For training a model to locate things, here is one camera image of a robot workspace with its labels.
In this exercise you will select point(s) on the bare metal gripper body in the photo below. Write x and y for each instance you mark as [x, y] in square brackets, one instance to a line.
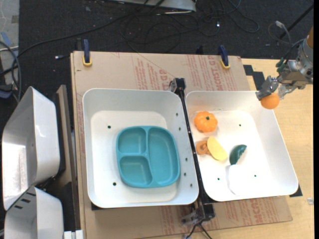
[296, 75]

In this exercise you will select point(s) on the brown toy pretzel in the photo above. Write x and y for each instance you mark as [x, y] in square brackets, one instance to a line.
[200, 148]

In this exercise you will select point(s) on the blue divided plate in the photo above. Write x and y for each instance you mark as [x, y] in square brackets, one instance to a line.
[159, 158]

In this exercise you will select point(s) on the dark green toy wedge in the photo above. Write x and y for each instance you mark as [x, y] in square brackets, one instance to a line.
[236, 154]

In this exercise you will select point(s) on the white rounded piece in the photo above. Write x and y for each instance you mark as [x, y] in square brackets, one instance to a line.
[239, 179]

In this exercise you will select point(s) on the orange ball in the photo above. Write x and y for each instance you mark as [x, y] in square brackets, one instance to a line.
[270, 101]

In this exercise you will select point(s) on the yellow toy slice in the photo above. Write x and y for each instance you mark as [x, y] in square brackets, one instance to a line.
[217, 149]

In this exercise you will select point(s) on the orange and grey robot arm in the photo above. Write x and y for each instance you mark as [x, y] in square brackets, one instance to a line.
[307, 51]

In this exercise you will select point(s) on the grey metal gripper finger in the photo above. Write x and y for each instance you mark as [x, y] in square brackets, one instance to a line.
[284, 89]
[266, 88]

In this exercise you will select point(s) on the orange toy pumpkin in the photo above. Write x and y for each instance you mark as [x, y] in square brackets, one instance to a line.
[205, 122]

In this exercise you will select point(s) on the brown cardboard board red print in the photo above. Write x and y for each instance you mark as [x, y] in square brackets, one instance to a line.
[139, 68]

